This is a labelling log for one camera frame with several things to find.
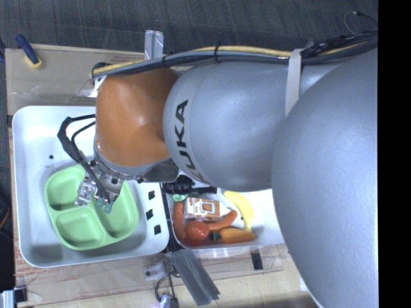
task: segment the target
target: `dark floor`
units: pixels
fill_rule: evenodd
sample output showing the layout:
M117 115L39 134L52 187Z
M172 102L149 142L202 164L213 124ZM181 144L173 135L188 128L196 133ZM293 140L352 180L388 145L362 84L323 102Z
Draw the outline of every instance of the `dark floor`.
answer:
M0 0L0 36L8 47L17 47L13 38L21 33L39 44L142 51L145 30L159 30L165 53L217 42L291 50L375 28L377 21L378 0ZM10 204L6 116L0 66L0 196ZM11 236L10 219L2 232ZM0 279L6 282L0 291L12 286Z

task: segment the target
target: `toy banana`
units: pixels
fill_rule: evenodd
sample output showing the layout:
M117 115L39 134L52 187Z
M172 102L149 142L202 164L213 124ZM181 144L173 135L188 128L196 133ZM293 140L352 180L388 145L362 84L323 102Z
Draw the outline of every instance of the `toy banana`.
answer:
M224 196L230 200L241 212L247 230L251 232L251 224L254 220L254 210L248 199L238 192L225 191Z

